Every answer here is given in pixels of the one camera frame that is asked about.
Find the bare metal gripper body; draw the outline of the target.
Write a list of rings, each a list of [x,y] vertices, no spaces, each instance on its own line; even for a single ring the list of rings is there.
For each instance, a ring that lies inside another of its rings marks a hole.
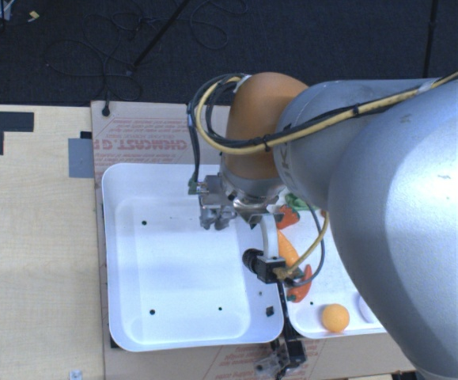
[[[267,208],[278,202],[285,188],[278,178],[247,179],[229,174],[208,175],[198,184],[199,208],[231,208],[250,227],[260,223]]]

